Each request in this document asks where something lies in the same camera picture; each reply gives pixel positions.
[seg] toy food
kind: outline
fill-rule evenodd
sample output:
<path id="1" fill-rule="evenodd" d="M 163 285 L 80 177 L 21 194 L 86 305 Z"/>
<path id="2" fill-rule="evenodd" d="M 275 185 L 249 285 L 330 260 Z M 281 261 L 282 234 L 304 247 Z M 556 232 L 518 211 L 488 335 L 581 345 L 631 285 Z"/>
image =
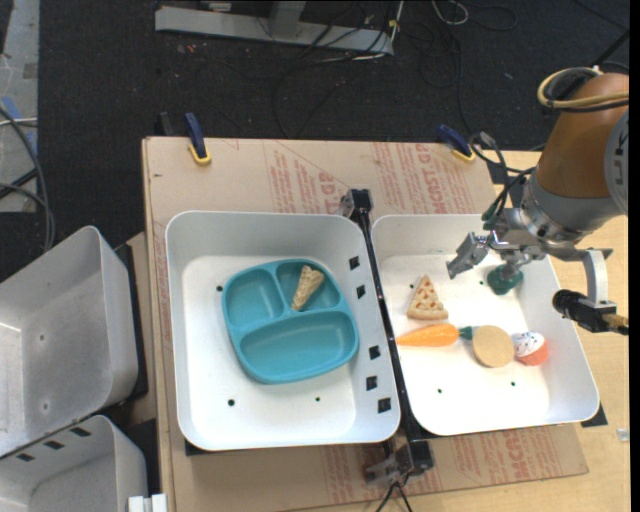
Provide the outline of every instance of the toy food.
<path id="1" fill-rule="evenodd" d="M 407 316 L 418 320 L 444 320 L 449 318 L 449 312 L 440 302 L 431 278 L 426 274 L 422 276 L 420 283 L 416 287 L 407 310 Z"/>
<path id="2" fill-rule="evenodd" d="M 311 294 L 322 284 L 322 281 L 324 281 L 322 272 L 313 270 L 309 265 L 304 265 L 300 273 L 300 281 L 298 281 L 296 293 L 293 296 L 291 309 L 300 311 L 302 306 L 309 300 L 309 297 L 311 297 Z"/>
<path id="3" fill-rule="evenodd" d="M 396 339 L 396 343 L 413 347 L 444 347 L 455 343 L 459 336 L 460 332 L 454 325 L 435 324 L 404 334 Z"/>
<path id="4" fill-rule="evenodd" d="M 476 359 L 490 368 L 499 368 L 513 360 L 515 347 L 511 336 L 494 325 L 483 325 L 473 332 L 471 340 Z"/>
<path id="5" fill-rule="evenodd" d="M 539 332 L 527 331 L 513 337 L 516 360 L 529 366 L 544 363 L 549 358 L 549 350 L 544 336 Z"/>

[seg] divided blue plate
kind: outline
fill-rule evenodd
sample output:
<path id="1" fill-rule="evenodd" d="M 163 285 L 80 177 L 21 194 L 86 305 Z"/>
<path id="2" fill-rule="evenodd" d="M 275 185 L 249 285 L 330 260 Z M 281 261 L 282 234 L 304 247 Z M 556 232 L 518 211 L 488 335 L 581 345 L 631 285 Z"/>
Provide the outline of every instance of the divided blue plate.
<path id="1" fill-rule="evenodd" d="M 291 309 L 302 267 L 325 279 L 300 311 Z M 238 272 L 222 293 L 224 320 L 245 371 L 267 384 L 329 372 L 358 349 L 358 329 L 340 287 L 321 265 L 285 259 Z"/>

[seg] cardboard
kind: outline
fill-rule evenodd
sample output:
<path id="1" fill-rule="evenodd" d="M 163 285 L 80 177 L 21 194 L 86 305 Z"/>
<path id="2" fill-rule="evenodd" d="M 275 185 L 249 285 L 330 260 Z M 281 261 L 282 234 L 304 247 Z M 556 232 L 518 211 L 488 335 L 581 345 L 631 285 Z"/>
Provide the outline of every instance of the cardboard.
<path id="1" fill-rule="evenodd" d="M 189 455 L 176 420 L 164 231 L 185 210 L 335 212 L 350 188 L 368 188 L 376 216 L 481 213 L 495 197 L 484 163 L 441 144 L 206 139 L 207 167 L 186 138 L 143 141 L 147 242 L 158 397 L 160 469 L 172 511 L 272 512 L 379 500 L 386 485 L 364 469 L 379 445 L 334 445 Z M 403 442 L 398 433 L 395 442 Z M 435 468 L 409 480 L 409 495 L 584 474 L 574 426 L 430 441 Z"/>

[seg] blue clamp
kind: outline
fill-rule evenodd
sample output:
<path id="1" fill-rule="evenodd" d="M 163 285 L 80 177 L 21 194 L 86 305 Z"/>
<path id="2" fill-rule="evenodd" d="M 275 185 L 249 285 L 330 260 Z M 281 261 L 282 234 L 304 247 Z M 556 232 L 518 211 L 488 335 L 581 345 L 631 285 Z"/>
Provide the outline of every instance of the blue clamp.
<path id="1" fill-rule="evenodd" d="M 464 137 L 444 124 L 436 128 L 436 140 L 449 144 L 453 154 L 465 162 L 471 162 L 476 156 Z"/>
<path id="2" fill-rule="evenodd" d="M 189 137 L 191 137 L 191 144 L 189 145 L 191 156 L 193 156 L 193 159 L 198 165 L 208 165 L 211 163 L 211 154 L 204 144 L 200 123 L 198 123 L 196 116 L 191 112 L 187 112 L 184 115 L 184 122 L 187 125 Z"/>

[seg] white tray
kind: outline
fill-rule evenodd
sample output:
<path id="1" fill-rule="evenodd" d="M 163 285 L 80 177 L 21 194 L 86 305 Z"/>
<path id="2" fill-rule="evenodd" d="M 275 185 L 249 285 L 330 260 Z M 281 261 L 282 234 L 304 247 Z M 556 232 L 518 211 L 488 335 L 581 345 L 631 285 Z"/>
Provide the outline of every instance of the white tray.
<path id="1" fill-rule="evenodd" d="M 142 452 L 104 416 L 0 459 L 2 512 L 124 512 L 147 494 Z"/>
<path id="2" fill-rule="evenodd" d="M 167 226 L 166 243 L 178 422 L 190 443 L 221 451 L 378 442 L 395 433 L 400 411 L 391 358 L 364 237 L 353 222 L 338 215 L 184 212 Z M 285 258 L 307 258 L 331 272 L 360 345 L 351 361 L 324 375 L 261 384 L 235 355 L 221 290 L 235 273 Z"/>
<path id="3" fill-rule="evenodd" d="M 428 274 L 457 327 L 492 324 L 508 333 L 528 330 L 548 340 L 549 359 L 537 367 L 513 361 L 486 368 L 470 342 L 441 348 L 398 346 L 411 410 L 437 435 L 512 429 L 587 420 L 599 396 L 573 322 L 552 306 L 559 285 L 548 258 L 522 267 L 524 280 L 498 296 L 487 274 L 503 263 L 490 253 L 451 280 L 446 262 L 471 231 L 482 233 L 478 215 L 397 215 L 378 219 L 372 239 L 395 336 L 425 325 L 407 318 L 413 290 Z"/>
<path id="4" fill-rule="evenodd" d="M 0 456 L 124 400 L 137 375 L 127 269 L 96 228 L 0 283 Z"/>

